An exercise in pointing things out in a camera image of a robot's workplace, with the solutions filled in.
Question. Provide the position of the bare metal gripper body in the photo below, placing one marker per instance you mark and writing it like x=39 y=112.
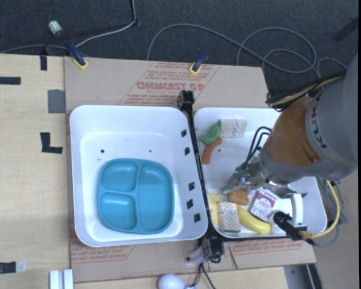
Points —
x=255 y=175

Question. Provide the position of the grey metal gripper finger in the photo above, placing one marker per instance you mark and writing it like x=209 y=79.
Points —
x=230 y=184
x=242 y=189

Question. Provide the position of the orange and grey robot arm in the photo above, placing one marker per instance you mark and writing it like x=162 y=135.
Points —
x=291 y=137

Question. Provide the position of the brown biscuit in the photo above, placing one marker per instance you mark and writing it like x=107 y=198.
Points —
x=238 y=197

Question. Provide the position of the white plastic tray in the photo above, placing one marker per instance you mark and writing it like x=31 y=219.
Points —
x=225 y=173
x=90 y=173

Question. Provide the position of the red and white carton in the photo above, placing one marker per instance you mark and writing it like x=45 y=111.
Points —
x=262 y=206

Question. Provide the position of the yellow and green patterned carton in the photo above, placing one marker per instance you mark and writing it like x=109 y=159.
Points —
x=228 y=217

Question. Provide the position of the yellow banana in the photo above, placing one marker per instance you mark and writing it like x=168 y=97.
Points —
x=254 y=221

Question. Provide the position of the orange carrot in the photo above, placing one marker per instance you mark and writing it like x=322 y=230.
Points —
x=208 y=153

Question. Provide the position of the thin black rod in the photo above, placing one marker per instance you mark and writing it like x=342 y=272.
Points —
x=195 y=149

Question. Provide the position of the white packet with orange pattern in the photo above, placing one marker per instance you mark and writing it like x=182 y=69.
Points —
x=233 y=128

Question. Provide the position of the blue divided plate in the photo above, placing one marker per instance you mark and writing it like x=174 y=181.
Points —
x=135 y=196

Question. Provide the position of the white egg-shaped object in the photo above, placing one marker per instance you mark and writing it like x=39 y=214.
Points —
x=170 y=281

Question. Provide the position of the brown cardboard board, red print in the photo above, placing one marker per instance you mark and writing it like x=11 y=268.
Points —
x=114 y=80

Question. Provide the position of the small green and white can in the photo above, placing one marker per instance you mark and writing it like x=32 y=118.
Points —
x=55 y=28

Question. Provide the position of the black cylinder on white bracket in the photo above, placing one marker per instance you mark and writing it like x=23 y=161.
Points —
x=297 y=208

